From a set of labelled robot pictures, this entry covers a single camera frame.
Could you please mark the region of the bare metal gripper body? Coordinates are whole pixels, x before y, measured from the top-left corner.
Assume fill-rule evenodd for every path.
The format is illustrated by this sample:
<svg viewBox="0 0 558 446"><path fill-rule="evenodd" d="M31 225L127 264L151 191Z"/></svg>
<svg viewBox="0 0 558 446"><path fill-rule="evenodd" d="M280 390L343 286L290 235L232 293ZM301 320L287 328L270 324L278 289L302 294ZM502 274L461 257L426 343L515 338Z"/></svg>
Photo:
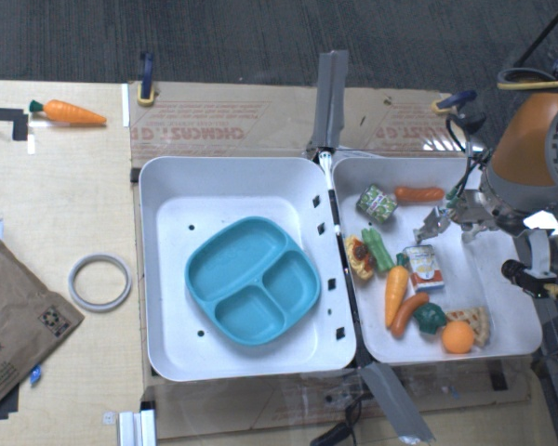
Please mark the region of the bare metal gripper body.
<svg viewBox="0 0 558 446"><path fill-rule="evenodd" d="M498 230L512 223L512 211L480 190L465 189L448 204L448 217L463 231Z"/></svg>

